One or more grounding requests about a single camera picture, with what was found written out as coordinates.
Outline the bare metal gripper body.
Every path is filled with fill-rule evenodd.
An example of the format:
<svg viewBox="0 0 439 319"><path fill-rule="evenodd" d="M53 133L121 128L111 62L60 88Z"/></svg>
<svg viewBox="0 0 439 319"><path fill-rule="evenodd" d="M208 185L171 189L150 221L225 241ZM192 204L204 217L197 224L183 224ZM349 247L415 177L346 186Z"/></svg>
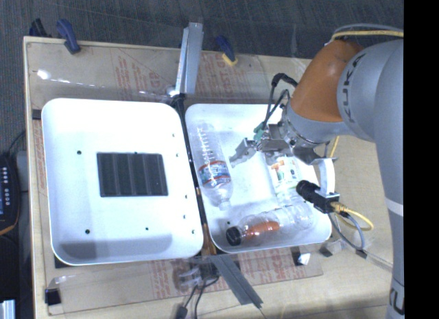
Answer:
<svg viewBox="0 0 439 319"><path fill-rule="evenodd" d="M257 126L257 148L268 156L315 156L324 141L306 138L290 123L260 123Z"/></svg>

